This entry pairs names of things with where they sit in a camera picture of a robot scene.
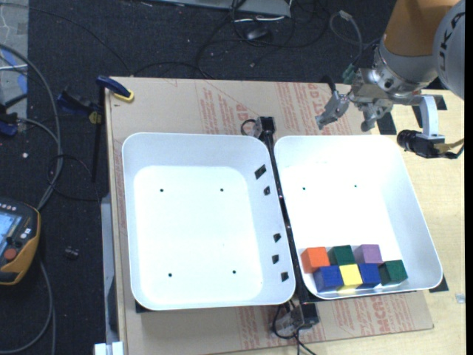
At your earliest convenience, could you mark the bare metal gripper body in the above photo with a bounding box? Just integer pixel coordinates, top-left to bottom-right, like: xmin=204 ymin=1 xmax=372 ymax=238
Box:
xmin=348 ymin=65 xmax=423 ymax=113

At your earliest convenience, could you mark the white plastic tray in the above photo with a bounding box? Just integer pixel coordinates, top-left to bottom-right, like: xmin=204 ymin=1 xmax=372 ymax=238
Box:
xmin=120 ymin=131 xmax=297 ymax=312
xmin=273 ymin=134 xmax=444 ymax=301

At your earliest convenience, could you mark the thin black rod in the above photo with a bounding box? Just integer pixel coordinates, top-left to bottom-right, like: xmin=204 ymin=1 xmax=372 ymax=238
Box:
xmin=262 ymin=130 xmax=312 ymax=306

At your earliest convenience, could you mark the black computer mouse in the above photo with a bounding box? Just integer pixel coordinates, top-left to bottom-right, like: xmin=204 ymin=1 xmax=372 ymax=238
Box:
xmin=245 ymin=26 xmax=270 ymax=41

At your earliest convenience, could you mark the brown cardboard board red print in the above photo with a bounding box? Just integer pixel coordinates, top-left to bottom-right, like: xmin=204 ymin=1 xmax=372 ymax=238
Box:
xmin=108 ymin=76 xmax=435 ymax=351

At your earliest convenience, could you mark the purple cube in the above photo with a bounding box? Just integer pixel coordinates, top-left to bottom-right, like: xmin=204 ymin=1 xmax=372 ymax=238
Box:
xmin=353 ymin=243 xmax=384 ymax=266

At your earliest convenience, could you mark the green cube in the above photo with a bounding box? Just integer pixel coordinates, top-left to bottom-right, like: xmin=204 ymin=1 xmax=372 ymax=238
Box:
xmin=378 ymin=260 xmax=409 ymax=287
xmin=327 ymin=245 xmax=356 ymax=267

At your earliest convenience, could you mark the orange cube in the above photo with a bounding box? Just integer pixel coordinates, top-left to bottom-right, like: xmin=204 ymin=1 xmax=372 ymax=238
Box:
xmin=300 ymin=246 xmax=331 ymax=274

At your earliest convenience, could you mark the blue cube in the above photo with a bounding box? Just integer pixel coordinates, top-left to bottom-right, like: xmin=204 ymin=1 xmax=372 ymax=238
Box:
xmin=358 ymin=263 xmax=382 ymax=288
xmin=313 ymin=265 xmax=344 ymax=293

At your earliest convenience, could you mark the yellow cube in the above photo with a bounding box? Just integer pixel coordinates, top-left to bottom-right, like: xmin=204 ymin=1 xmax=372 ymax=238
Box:
xmin=338 ymin=263 xmax=364 ymax=291

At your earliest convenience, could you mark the black cylinder on white bracket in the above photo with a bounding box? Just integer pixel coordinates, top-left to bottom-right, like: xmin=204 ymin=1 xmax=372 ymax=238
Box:
xmin=396 ymin=94 xmax=446 ymax=159

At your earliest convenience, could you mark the black block with thin wires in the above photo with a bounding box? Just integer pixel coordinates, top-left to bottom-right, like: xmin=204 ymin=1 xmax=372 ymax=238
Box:
xmin=253 ymin=115 xmax=276 ymax=138
xmin=275 ymin=301 xmax=321 ymax=338

